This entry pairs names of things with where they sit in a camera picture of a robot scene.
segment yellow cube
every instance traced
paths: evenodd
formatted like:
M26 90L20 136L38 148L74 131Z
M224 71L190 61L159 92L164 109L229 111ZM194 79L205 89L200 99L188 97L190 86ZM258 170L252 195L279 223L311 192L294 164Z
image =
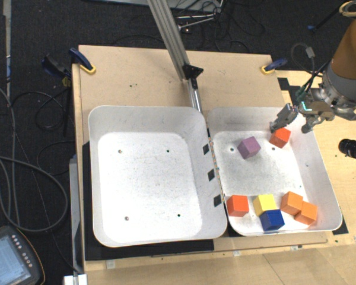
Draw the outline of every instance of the yellow cube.
M273 194L258 195L253 200L253 206L255 208L257 216L260 216L266 210L276 210L277 209Z

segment blue clamp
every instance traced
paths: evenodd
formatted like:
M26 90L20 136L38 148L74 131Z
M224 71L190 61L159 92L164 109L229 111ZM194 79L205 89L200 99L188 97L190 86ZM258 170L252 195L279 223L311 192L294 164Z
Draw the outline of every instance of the blue clamp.
M81 69L92 75L96 71L96 67L88 61L88 59L77 49L70 48L69 55L73 58L74 62L80 64Z
M273 61L269 65L265 65L261 68L261 71L263 74L268 75L272 72L275 71L275 69L287 64L287 59L286 58L279 58L276 61Z

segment blue cube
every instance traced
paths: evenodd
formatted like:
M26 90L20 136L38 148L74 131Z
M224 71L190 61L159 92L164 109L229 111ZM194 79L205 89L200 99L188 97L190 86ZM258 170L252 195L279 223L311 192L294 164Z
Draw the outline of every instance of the blue cube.
M285 222L280 209L266 210L260 215L263 231L278 230Z

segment screen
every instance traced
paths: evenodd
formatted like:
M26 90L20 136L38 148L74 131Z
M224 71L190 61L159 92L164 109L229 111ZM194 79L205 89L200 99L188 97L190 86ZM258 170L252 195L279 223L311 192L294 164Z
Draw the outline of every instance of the screen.
M30 277L8 235L0 238L0 285L16 285Z

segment purple cube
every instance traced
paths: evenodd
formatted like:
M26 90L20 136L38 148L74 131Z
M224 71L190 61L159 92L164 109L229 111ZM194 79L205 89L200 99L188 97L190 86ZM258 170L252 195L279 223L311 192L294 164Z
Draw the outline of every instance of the purple cube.
M259 143L254 136L242 140L237 146L238 151L244 159L255 156L261 149Z

